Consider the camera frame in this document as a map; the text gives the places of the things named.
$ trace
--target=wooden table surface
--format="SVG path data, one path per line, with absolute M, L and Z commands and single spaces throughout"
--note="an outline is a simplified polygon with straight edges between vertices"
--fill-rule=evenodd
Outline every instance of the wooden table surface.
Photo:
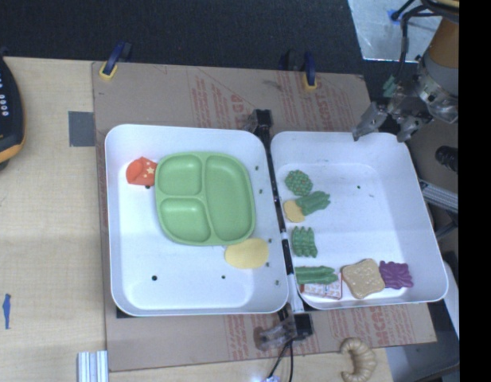
M 77 353 L 106 349 L 95 147 L 68 140 L 68 113 L 93 111 L 92 63 L 20 57 L 6 63 L 21 91 L 27 133 L 22 151 L 0 172 L 0 382 L 73 382 Z M 374 352 L 370 381 L 392 381 L 386 351 Z M 274 362 L 112 372 L 109 380 L 259 382 Z M 288 356 L 278 367 L 282 380 L 289 364 Z M 296 356 L 293 381 L 341 381 L 341 372 L 352 370 L 340 353 Z

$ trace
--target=blue clamp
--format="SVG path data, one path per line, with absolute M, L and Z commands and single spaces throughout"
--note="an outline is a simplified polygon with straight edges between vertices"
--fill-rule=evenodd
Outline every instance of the blue clamp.
M 313 90 L 318 87 L 316 83 L 316 63 L 310 51 L 306 51 L 304 55 L 304 63 L 302 71 L 304 71 L 303 83 L 306 89 Z
M 112 50 L 109 59 L 102 64 L 99 75 L 102 79 L 111 80 L 118 69 L 117 62 L 129 61 L 131 58 L 132 44 L 125 41 L 118 41 Z

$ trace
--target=white tray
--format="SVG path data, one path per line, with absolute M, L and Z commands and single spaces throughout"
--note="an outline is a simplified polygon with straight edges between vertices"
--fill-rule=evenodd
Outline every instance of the white tray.
M 438 243 L 408 148 L 393 134 L 372 133 L 357 142 L 350 133 L 282 132 L 271 143 L 281 202 L 297 198 L 284 182 L 301 170 L 313 191 L 330 194 L 330 205 L 294 226 L 311 227 L 316 258 L 297 257 L 294 266 L 341 267 L 371 258 L 378 264 L 407 263 L 414 286 L 384 289 L 354 298 L 343 282 L 341 300 L 302 294 L 320 310 L 437 301 L 446 293 L 447 277 Z
M 224 246 L 174 243 L 158 222 L 154 188 L 127 183 L 127 166 L 136 158 L 157 162 L 185 151 L 226 153 L 244 164 L 255 194 L 251 237 L 269 240 L 267 265 L 240 270 L 224 261 Z M 105 160 L 111 292 L 122 311 L 134 316 L 253 314 L 285 305 L 282 239 L 258 138 L 245 131 L 120 125 L 106 137 Z

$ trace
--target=cardboard sheet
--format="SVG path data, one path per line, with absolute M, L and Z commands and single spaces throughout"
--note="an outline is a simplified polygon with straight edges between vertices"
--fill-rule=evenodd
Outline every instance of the cardboard sheet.
M 254 333 L 278 324 L 277 314 L 131 318 L 117 311 L 110 287 L 103 141 L 122 123 L 241 129 L 254 109 L 271 110 L 273 134 L 350 131 L 369 105 L 364 81 L 319 73 L 318 88 L 306 91 L 300 72 L 132 63 L 120 63 L 112 80 L 102 80 L 101 65 L 92 65 L 92 81 L 110 370 L 276 357 L 277 349 L 256 348 Z M 310 315 L 314 335 L 295 348 L 295 355 L 334 352 L 353 336 L 373 348 L 436 338 L 426 304 Z

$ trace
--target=blue mark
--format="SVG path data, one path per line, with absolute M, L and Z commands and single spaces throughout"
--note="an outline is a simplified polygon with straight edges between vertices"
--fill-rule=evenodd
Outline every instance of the blue mark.
M 397 10 L 389 10 L 387 11 L 388 14 L 388 19 L 392 22 L 392 24 L 400 24 L 400 19 L 403 18 L 403 13 L 399 16 L 399 19 L 397 20 L 392 20 L 392 15 L 396 12 Z
M 10 296 L 8 293 L 5 294 L 5 301 L 3 302 L 3 313 L 5 314 L 5 329 L 10 329 Z

